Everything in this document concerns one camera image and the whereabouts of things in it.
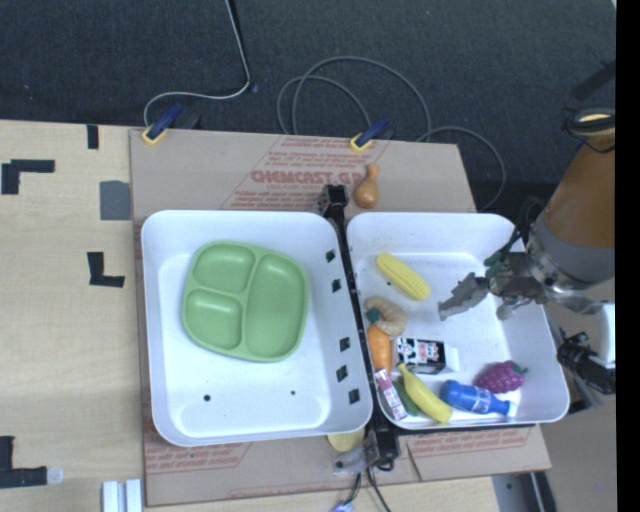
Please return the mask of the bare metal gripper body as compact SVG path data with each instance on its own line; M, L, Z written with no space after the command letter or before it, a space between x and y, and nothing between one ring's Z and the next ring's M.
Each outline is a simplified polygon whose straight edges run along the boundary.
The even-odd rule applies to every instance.
M587 296L591 284L564 272L546 253L533 248L521 252L499 249L486 259L486 267L488 288L505 305L595 305L595 300Z

